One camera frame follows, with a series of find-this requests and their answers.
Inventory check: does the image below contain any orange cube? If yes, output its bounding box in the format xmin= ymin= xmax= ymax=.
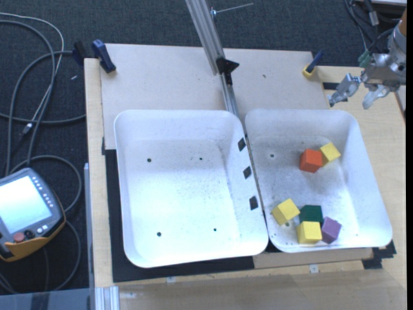
xmin=299 ymin=149 xmax=324 ymax=174

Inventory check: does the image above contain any thin rod between trays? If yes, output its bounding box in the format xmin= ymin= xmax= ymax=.
xmin=221 ymin=74 xmax=241 ymax=116

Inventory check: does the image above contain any purple cube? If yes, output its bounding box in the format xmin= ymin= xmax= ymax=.
xmin=321 ymin=216 xmax=343 ymax=245

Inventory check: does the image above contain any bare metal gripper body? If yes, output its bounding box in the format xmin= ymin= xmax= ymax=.
xmin=360 ymin=52 xmax=407 ymax=92

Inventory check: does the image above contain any white plastic tray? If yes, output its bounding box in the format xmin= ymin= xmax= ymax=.
xmin=113 ymin=108 xmax=270 ymax=269
xmin=244 ymin=108 xmax=394 ymax=254

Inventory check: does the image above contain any green cube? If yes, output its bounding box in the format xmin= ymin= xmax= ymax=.
xmin=298 ymin=204 xmax=325 ymax=224

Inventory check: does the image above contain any yellow cube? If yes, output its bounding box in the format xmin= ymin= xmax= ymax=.
xmin=296 ymin=220 xmax=323 ymax=245
xmin=319 ymin=142 xmax=342 ymax=167
xmin=271 ymin=198 xmax=301 ymax=226

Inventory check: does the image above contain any pale wood flat board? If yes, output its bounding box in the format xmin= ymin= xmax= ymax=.
xmin=99 ymin=43 xmax=372 ymax=269

